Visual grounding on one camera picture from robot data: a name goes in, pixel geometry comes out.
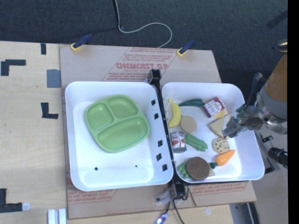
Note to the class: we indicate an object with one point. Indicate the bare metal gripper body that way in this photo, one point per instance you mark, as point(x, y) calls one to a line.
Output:
point(253, 121)

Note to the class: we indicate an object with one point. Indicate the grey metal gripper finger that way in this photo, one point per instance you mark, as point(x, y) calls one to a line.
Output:
point(234, 120)
point(231, 130)

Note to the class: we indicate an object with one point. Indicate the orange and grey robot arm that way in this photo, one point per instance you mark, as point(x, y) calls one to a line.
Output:
point(278, 83)

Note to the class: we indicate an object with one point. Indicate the tan triangular sandwich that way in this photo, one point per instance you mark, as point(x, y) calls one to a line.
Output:
point(217, 126)

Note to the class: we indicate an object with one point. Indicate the tan cookie with dark chips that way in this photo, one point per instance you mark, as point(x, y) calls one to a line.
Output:
point(220, 145)

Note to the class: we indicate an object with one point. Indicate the red and white carton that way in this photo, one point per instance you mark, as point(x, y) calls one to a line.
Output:
point(213, 107)

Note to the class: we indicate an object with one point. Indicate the white plastic tray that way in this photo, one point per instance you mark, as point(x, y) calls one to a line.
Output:
point(116, 171)
point(247, 153)

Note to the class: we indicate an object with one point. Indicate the orange carrot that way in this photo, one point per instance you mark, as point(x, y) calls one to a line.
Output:
point(224, 158)

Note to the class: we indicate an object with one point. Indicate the tan round biscuit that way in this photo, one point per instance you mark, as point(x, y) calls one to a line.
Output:
point(188, 124)

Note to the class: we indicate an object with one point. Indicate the dark green chili pepper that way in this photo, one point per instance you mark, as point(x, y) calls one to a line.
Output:
point(192, 102)

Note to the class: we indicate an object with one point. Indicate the brown round patty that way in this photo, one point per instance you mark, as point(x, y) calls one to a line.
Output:
point(197, 168)

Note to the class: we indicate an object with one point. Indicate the red and white can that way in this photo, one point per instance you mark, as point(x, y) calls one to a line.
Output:
point(178, 142)

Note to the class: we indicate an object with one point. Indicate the yellow banana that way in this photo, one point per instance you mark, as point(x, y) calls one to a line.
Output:
point(176, 115)

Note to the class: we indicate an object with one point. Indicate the green grapes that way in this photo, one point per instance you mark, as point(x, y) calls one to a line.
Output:
point(182, 169)

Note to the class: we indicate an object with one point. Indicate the thin black and white rod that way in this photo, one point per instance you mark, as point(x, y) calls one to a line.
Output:
point(163, 115)

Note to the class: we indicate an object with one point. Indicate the green divided plate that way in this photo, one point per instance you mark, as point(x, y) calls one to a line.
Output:
point(116, 125)

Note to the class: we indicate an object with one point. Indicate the brown cardboard board red print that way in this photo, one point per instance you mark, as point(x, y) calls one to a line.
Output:
point(98, 62)

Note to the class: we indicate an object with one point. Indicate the black cylinder on white bracket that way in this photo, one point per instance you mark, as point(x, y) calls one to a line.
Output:
point(278, 155)

